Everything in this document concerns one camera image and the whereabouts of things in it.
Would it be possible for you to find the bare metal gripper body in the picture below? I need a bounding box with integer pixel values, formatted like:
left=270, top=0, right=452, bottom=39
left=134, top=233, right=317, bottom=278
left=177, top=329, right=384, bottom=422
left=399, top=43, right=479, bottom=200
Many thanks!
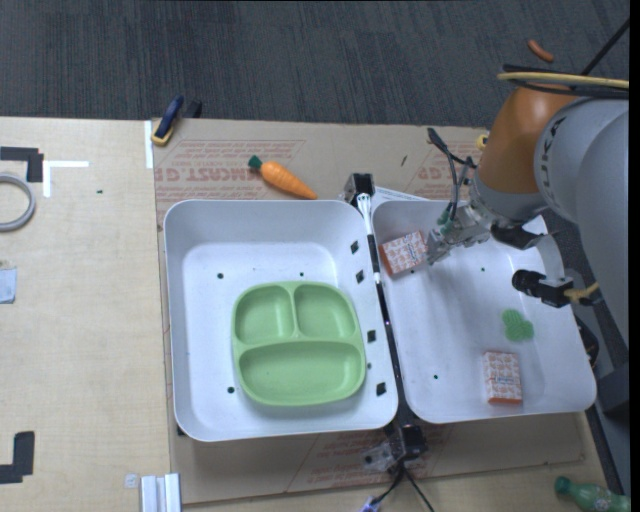
left=439, top=203, right=495, bottom=250

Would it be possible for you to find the orange and white carton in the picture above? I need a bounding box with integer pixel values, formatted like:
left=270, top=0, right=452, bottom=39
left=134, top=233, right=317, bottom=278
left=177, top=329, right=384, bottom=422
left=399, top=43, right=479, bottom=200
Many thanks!
left=377, top=229, right=430, bottom=278
left=481, top=350, right=525, bottom=406

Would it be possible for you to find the white paper sheet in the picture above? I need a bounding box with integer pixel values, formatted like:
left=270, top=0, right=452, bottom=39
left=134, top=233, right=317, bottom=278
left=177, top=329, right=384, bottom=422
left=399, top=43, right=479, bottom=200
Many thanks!
left=371, top=185, right=432, bottom=204

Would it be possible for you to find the white plastic tray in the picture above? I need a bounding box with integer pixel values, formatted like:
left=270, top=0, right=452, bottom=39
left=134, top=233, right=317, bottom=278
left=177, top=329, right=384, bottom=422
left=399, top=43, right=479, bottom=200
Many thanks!
left=162, top=198, right=400, bottom=444
left=371, top=198, right=598, bottom=426

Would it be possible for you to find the orange carrot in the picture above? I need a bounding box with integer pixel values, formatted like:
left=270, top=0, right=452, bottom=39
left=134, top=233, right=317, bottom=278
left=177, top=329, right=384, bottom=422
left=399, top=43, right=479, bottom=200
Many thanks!
left=247, top=154, right=319, bottom=201

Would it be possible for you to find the green divided plate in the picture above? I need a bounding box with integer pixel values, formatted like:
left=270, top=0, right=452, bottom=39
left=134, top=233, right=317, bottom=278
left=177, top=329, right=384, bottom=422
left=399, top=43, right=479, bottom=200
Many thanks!
left=230, top=280, right=368, bottom=408

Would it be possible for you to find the brown sausage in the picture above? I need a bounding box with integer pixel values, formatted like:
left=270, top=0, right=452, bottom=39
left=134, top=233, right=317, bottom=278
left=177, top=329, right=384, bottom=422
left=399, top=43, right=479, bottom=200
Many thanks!
left=526, top=39, right=556, bottom=64

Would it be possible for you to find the brown cardboard board red print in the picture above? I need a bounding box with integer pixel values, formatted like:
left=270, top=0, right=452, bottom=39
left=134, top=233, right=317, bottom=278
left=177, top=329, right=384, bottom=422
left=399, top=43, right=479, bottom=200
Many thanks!
left=151, top=117, right=587, bottom=507

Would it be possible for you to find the green plastic bottle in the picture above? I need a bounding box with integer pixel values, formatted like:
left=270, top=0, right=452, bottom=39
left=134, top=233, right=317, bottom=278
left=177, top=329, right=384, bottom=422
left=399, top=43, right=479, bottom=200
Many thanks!
left=553, top=475, right=630, bottom=512

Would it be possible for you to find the grey tape roll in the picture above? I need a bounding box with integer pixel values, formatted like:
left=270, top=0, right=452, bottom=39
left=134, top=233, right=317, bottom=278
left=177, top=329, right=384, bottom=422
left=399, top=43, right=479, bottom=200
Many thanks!
left=0, top=171, right=38, bottom=233

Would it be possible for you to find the black block with thin wires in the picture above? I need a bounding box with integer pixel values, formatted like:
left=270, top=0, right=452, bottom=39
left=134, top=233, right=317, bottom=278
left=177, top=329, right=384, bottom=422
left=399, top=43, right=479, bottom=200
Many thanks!
left=343, top=172, right=377, bottom=204
left=361, top=423, right=430, bottom=472

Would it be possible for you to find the black cylinder on white bracket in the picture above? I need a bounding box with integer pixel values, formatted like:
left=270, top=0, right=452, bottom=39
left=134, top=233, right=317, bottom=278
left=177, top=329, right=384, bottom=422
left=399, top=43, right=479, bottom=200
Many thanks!
left=510, top=215, right=576, bottom=309

